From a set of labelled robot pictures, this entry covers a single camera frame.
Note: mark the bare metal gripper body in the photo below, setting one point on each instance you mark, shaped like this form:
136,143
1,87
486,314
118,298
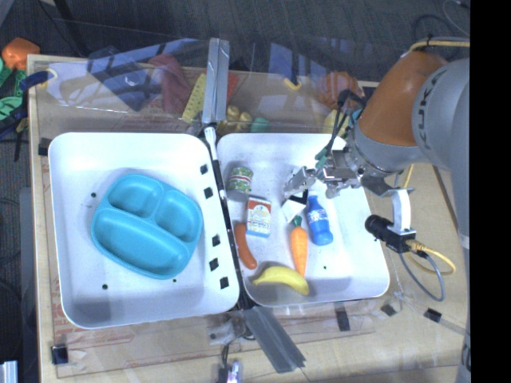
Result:
343,172

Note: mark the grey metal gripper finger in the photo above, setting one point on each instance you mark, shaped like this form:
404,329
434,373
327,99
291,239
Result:
294,178
312,176

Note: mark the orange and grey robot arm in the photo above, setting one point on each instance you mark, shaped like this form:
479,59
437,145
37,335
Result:
399,106

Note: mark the black and white carton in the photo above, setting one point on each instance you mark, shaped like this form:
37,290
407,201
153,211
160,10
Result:
292,210

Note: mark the blue bottle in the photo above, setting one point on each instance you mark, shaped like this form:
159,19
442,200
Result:
319,223

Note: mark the white and orange carton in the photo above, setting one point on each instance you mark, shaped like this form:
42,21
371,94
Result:
258,217

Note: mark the green and white can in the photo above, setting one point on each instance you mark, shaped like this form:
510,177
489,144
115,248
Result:
240,180

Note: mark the orange carrot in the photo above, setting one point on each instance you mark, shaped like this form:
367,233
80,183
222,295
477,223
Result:
299,247

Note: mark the orange sausage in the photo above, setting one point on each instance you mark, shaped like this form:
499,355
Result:
244,246

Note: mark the white plastic tray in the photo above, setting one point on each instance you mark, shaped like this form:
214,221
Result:
80,154
351,269

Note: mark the yellow banana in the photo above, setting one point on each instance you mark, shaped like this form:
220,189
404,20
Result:
285,277

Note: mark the blue divided plate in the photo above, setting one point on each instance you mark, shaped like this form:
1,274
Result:
147,230

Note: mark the black cylinder on white bracket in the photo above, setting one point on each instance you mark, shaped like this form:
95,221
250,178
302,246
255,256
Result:
389,230

